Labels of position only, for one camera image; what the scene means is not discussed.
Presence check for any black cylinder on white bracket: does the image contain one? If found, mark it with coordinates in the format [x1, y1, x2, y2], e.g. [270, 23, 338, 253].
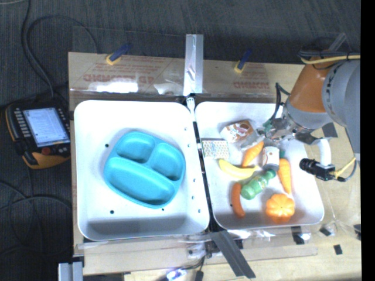
[299, 136, 336, 181]

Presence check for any orange sausage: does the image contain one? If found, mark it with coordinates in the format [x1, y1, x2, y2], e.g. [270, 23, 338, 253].
[230, 182, 246, 219]

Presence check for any orange carrot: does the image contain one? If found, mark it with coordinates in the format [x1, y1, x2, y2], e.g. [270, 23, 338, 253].
[277, 150, 293, 195]
[241, 140, 265, 169]

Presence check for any white can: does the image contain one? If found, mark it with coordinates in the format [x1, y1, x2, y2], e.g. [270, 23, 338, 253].
[261, 146, 281, 171]

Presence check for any yellow banana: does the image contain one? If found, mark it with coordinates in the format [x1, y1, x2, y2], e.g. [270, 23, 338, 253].
[218, 158, 262, 180]

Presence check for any blue divided plate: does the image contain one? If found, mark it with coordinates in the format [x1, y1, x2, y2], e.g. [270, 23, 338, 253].
[103, 131, 186, 209]

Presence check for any green bottle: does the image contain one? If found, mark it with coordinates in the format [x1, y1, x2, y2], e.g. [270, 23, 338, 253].
[240, 169, 277, 201]

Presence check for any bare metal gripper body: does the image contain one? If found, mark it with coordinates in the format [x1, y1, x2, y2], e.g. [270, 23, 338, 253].
[257, 118, 297, 142]

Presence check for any brown and white bread packet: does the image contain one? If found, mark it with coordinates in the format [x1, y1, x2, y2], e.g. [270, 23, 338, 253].
[220, 119, 255, 144]

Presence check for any white packet with green print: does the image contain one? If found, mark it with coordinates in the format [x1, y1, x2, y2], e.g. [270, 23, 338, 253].
[201, 139, 231, 160]

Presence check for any orange pumpkin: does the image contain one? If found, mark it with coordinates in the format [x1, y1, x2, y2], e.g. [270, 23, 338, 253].
[265, 193, 296, 225]

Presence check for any brown cardboard board, red print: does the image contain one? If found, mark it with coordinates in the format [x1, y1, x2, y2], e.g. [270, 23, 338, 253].
[67, 51, 320, 275]

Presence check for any white plastic tray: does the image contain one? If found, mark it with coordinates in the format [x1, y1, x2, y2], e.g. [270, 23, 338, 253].
[195, 101, 325, 231]
[73, 100, 210, 242]

